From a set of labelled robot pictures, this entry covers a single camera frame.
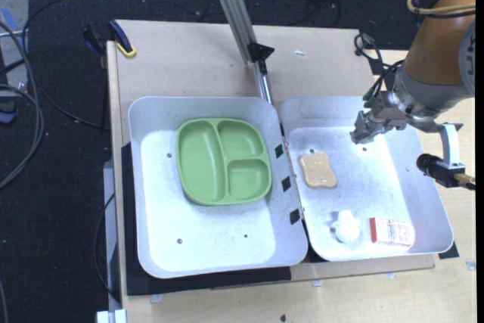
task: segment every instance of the wooden table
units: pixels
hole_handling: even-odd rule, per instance
[[[253,73],[241,63],[228,25],[119,20],[137,49],[125,58],[107,44],[121,307],[129,323],[150,322],[471,322],[476,321],[475,192],[439,187],[460,257],[393,257],[352,262],[303,262],[291,281],[259,286],[166,293],[126,292],[121,147],[129,143],[127,112],[146,95],[255,96]],[[354,54],[356,30],[255,26],[258,41],[275,48],[268,59],[275,106],[294,96],[363,95],[373,83]],[[384,52],[388,63],[404,51]],[[475,104],[462,101],[442,121],[464,123],[461,162],[475,175]],[[425,152],[442,156],[438,135],[419,134]]]

